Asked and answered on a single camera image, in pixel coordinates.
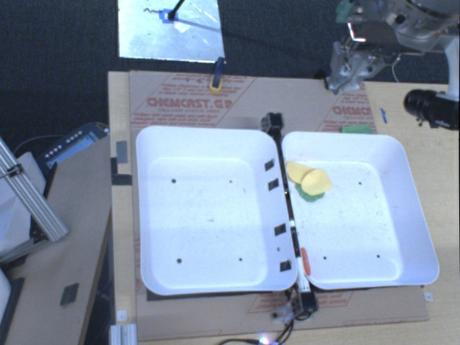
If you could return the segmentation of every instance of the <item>dark gray floor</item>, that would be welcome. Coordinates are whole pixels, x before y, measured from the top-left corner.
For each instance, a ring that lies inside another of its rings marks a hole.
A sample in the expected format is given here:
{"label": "dark gray floor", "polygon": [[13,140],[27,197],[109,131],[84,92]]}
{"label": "dark gray floor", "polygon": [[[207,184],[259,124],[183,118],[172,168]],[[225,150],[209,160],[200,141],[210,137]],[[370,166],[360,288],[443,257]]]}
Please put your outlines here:
{"label": "dark gray floor", "polygon": [[[340,0],[218,0],[226,73],[312,78],[328,71],[331,47],[346,34],[334,22]],[[66,134],[108,121],[110,70],[208,73],[211,65],[118,56],[117,0],[0,0],[0,137],[14,149],[30,137]],[[446,83],[443,55],[405,57],[400,81]],[[386,69],[375,80],[394,81]],[[52,143],[28,144],[38,156]],[[107,272],[89,344],[104,343]]]}

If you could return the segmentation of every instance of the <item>white container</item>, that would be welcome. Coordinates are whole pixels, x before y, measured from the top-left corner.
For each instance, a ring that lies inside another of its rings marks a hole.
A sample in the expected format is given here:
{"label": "white container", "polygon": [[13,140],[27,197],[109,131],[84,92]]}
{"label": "white container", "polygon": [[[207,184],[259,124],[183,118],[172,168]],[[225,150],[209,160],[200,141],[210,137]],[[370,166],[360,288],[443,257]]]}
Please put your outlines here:
{"label": "white container", "polygon": [[152,292],[271,291],[295,282],[277,149],[268,135],[151,126],[137,137],[137,169],[141,274]]}
{"label": "white container", "polygon": [[[327,290],[424,285],[438,262],[404,149],[380,135],[294,132],[286,161],[333,187],[289,182],[300,247]],[[141,274],[161,295],[273,291],[298,266],[275,142],[255,130],[151,126],[137,137]]]}
{"label": "white container", "polygon": [[323,168],[333,187],[305,202],[289,181],[308,279],[322,289],[425,285],[439,266],[403,146],[375,134],[293,132],[286,161]]}

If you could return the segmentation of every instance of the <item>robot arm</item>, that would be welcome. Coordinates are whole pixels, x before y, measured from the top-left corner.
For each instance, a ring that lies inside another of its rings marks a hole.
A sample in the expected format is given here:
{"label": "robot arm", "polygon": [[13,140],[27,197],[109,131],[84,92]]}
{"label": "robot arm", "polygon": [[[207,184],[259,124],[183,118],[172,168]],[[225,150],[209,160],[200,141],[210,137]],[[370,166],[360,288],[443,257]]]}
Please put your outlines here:
{"label": "robot arm", "polygon": [[[351,6],[346,22],[349,34],[333,44],[328,89],[353,91],[384,67],[395,65],[402,55],[444,52],[449,64],[448,93],[433,96],[432,91],[419,91],[406,97],[405,108],[434,127],[458,129],[459,36],[447,31],[459,23],[459,14],[460,0],[364,0]],[[448,102],[442,111],[431,114],[433,106],[428,103],[433,100]]]}

